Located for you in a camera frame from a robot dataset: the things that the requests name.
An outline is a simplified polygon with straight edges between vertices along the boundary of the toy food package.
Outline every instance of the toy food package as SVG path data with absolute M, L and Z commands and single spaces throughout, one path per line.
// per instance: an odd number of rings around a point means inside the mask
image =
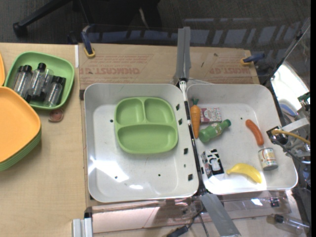
M 223 174 L 224 169 L 217 149 L 206 150 L 201 154 L 201 159 L 204 165 L 207 178 L 212 175 Z
M 221 111 L 218 107 L 201 108 L 201 123 L 222 122 Z

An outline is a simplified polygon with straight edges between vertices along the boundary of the vial cap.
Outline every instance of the vial cap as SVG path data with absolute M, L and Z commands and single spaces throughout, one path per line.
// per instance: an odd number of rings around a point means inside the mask
M 275 221 L 278 223 L 283 223 L 284 217 L 282 215 L 276 214 L 275 215 Z
M 32 71 L 32 67 L 31 67 L 30 65 L 25 65 L 25 66 L 23 67 L 23 71 L 25 71 L 25 72 L 31 72 L 31 71 Z
M 30 94 L 27 94 L 26 96 L 25 96 L 25 101 L 26 102 L 30 102 L 31 101 L 31 99 L 32 99 L 32 96 L 30 95 Z
M 46 64 L 45 63 L 39 63 L 39 66 L 38 66 L 38 70 L 41 71 L 41 72 L 44 72 L 46 69 Z
M 66 78 L 64 78 L 64 77 L 55 77 L 54 78 L 54 82 L 59 83 L 61 85 L 64 85 L 65 81 L 66 81 Z

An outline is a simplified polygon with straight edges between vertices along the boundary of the toy hot dog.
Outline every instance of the toy hot dog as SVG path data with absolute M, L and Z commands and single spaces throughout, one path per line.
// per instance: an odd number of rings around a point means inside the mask
M 258 146 L 262 146 L 264 141 L 263 141 L 262 133 L 259 130 L 259 127 L 257 127 L 257 125 L 250 119 L 246 120 L 246 126 L 252 131 L 253 135 L 256 138 Z

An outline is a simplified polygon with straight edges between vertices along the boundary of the toy banana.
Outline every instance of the toy banana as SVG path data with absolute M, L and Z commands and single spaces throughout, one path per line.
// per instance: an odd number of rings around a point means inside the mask
M 231 169 L 228 169 L 226 173 L 227 174 L 240 173 L 240 174 L 249 176 L 250 178 L 253 179 L 253 181 L 257 183 L 262 182 L 262 178 L 259 171 L 255 167 L 246 163 L 237 163 Z

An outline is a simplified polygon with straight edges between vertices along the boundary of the green tray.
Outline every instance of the green tray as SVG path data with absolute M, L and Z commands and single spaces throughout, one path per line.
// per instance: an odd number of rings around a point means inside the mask
M 62 105 L 65 104 L 71 88 L 73 86 L 74 77 L 75 77 L 75 70 L 72 64 L 62 58 L 57 56 L 53 56 L 50 54 L 40 53 L 40 52 L 24 52 L 21 53 L 13 62 L 8 75 L 5 79 L 4 86 L 11 88 L 15 74 L 20 66 L 30 65 L 32 66 L 33 70 L 35 70 L 39 63 L 45 63 L 48 69 L 51 69 L 54 72 L 55 76 L 64 77 L 66 78 L 66 83 L 64 86 L 63 94 L 61 97 L 61 101 L 58 105 L 54 107 L 48 107 L 40 101 L 30 101 L 30 105 L 34 108 L 43 109 L 43 110 L 55 110 L 60 108 Z
M 115 109 L 114 122 L 120 147 L 131 154 L 166 152 L 178 142 L 173 109 L 161 98 L 132 97 L 121 100 Z

